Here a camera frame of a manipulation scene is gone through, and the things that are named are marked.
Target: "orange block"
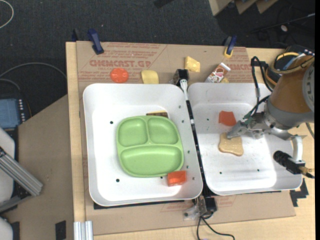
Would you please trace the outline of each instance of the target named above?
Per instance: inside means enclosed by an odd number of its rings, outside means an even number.
[[[168,186],[182,185],[187,180],[187,172],[185,170],[178,170],[168,173]]]
[[[221,111],[219,113],[219,123],[222,123],[225,126],[234,126],[237,121],[233,112]]]

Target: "red object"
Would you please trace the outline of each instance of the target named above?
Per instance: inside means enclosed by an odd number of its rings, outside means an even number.
[[[187,180],[187,172],[185,170],[178,170],[168,173],[168,186],[182,185]]]
[[[125,83],[129,78],[129,73],[124,68],[117,67],[111,71],[110,77],[115,83]]]
[[[219,123],[222,123],[225,126],[234,126],[237,121],[233,112],[221,111],[219,113]]]

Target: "black carpet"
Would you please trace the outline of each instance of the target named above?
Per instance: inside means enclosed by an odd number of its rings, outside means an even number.
[[[237,46],[315,48],[315,17],[250,34],[315,12],[315,0],[279,0],[260,14],[253,5],[239,15],[231,3],[213,16],[208,0],[5,0],[12,21],[0,28],[0,74],[24,63],[54,65],[66,72],[65,43],[77,29],[86,38],[94,28],[101,41],[220,46],[237,35]],[[0,26],[11,16],[0,2]],[[64,77],[50,67],[30,65],[3,78],[17,83],[36,114],[67,93]],[[0,81],[0,94],[14,87]]]

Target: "green divided plate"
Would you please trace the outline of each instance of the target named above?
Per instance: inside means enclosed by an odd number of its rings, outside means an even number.
[[[135,177],[159,177],[178,171],[184,151],[176,125],[156,115],[122,120],[116,130],[116,147],[124,171]]]

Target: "wooden table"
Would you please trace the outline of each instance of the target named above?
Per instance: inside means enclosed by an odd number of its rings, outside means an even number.
[[[249,58],[257,56],[263,61],[270,63],[281,49],[247,48]],[[74,42],[66,43],[66,61],[68,78],[68,102],[69,102],[69,123],[70,123],[70,144],[71,144],[71,165],[72,165],[72,189],[73,189],[73,212],[75,222],[86,221],[83,161],[81,146],[81,126],[80,126],[80,104],[78,92],[77,73],[77,46]],[[262,78],[257,71],[258,80]],[[315,166],[315,144],[305,125],[301,125],[294,132],[307,135],[303,140],[303,159],[308,167]],[[296,216],[279,219],[254,220],[245,222],[233,222],[225,224],[215,224],[214,229],[218,232],[228,233],[235,236],[237,240],[248,239],[315,239],[315,180],[305,179],[309,196],[306,199],[299,199],[295,209]],[[105,218],[106,223],[112,218]],[[228,239],[215,235],[206,226],[200,226],[200,237],[208,239]],[[197,239],[196,227],[179,227],[170,229],[158,229],[148,231],[138,231],[119,234],[107,234],[95,236],[97,240],[163,240],[163,239]]]

